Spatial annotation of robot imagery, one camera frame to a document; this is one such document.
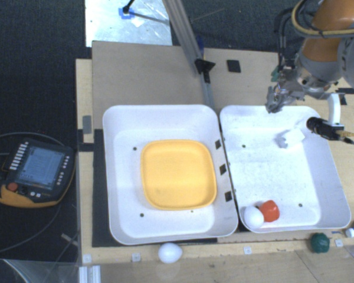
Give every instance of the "white tray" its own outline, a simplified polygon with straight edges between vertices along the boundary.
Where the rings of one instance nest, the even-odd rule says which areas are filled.
[[[306,127],[320,117],[308,107],[268,114],[263,106],[228,106],[220,114],[240,218],[244,209],[274,200],[280,218],[256,233],[343,228],[351,219],[327,140]],[[305,138],[282,149],[283,133],[300,129]]]
[[[125,245],[232,234],[238,215],[226,164],[218,117],[202,105],[114,106],[103,116],[109,222],[113,237]],[[209,149],[217,178],[212,204],[194,210],[160,210],[146,200],[140,174],[140,154],[149,142],[196,140]]]

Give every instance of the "bottle cap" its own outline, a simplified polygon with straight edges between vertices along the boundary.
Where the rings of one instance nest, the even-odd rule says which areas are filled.
[[[349,229],[345,230],[345,234],[346,234],[346,236],[348,236],[349,238],[353,238],[353,237],[354,237],[354,229],[349,228]]]

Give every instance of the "wooden table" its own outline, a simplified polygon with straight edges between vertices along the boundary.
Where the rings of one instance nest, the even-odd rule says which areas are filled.
[[[207,60],[216,63],[210,72],[216,112],[230,104],[265,103],[267,87],[271,85],[270,73],[277,63],[276,54],[206,49],[205,55]],[[126,65],[121,61],[129,57],[131,64]],[[162,65],[155,62],[157,57],[165,59]],[[241,73],[229,73],[226,60],[239,60]],[[120,83],[126,78],[130,83],[127,87],[134,87],[135,90],[139,81],[147,83],[150,79],[165,78],[168,74],[171,80],[191,81],[196,84],[188,90],[189,93],[186,93],[186,89],[177,87],[173,90],[174,95],[182,98],[186,104],[203,103],[202,96],[198,94],[201,87],[199,79],[190,72],[180,47],[98,42],[93,44],[93,60],[76,61],[78,129],[83,129],[83,116],[91,116],[93,127],[100,127],[101,119],[94,118],[93,77],[100,75],[105,66],[110,66],[108,79],[112,78]],[[186,67],[185,71],[176,71],[176,68],[183,67]],[[140,75],[142,68],[151,70]],[[143,96],[147,96],[147,91],[154,91],[152,87],[151,85],[150,88],[141,88],[142,98],[139,99],[139,104],[144,104]],[[337,87],[348,85],[341,81]],[[121,98],[129,93],[121,93],[122,89],[123,87],[118,87],[116,94],[111,93],[114,97],[106,104],[115,105],[117,101],[123,104]],[[348,105],[342,108],[342,123],[347,130],[354,131],[354,95],[347,95],[346,100]],[[325,101],[306,98],[305,102],[299,104],[314,108],[323,118],[328,115]],[[84,142],[94,142],[92,132],[84,134]],[[330,148],[354,221],[354,146],[330,142]],[[110,278],[116,282],[207,282],[210,279],[212,282],[239,282],[239,278],[243,277],[248,278],[247,282],[354,282],[354,238],[345,237],[343,230],[322,230],[330,238],[331,249],[328,253],[320,255],[311,253],[307,247],[307,240],[313,231],[268,234],[242,232],[218,238],[218,243],[215,244],[183,245],[183,257],[173,265],[164,265],[159,261],[159,245],[93,248],[93,152],[78,153],[77,174],[81,261],[83,265],[102,265],[103,280]],[[336,246],[337,239],[342,241],[344,247]],[[246,255],[244,248],[250,248],[252,254]],[[131,262],[132,254],[140,254],[142,261]]]

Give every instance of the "black floor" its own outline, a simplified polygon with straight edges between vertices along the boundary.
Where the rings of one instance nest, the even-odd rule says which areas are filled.
[[[276,50],[273,19],[298,1],[183,0],[206,47],[257,51]],[[37,132],[76,148],[74,64],[76,58],[90,58],[84,18],[84,0],[0,0],[0,134]],[[289,35],[294,52],[299,39]],[[1,140],[0,153],[18,139]],[[3,161],[0,157],[0,168]],[[42,234],[0,252],[0,258],[55,261],[67,245],[61,234],[77,232],[74,183],[58,209],[0,204],[0,250],[33,236],[58,213]],[[60,261],[76,258],[76,247],[70,246]]]

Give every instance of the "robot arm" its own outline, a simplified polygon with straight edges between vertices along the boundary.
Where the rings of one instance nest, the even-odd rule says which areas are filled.
[[[269,113],[306,94],[330,98],[327,90],[340,77],[354,88],[354,0],[321,0],[309,29],[297,19],[306,1],[300,1],[291,14],[297,33],[306,39],[292,66],[276,68],[277,85],[269,87],[267,95]]]

